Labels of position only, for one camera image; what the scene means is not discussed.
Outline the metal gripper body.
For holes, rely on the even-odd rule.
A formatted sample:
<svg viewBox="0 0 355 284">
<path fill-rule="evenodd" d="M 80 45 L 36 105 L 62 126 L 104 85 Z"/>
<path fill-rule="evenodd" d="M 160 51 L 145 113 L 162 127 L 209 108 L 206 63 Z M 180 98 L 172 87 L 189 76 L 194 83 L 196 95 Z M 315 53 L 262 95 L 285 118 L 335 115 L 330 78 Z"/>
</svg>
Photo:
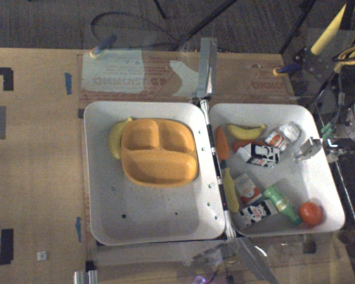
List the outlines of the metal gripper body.
<svg viewBox="0 0 355 284">
<path fill-rule="evenodd" d="M 333 163 L 343 155 L 355 154 L 355 141 L 350 138 L 328 138 L 323 139 L 323 148 L 327 162 Z"/>
</svg>

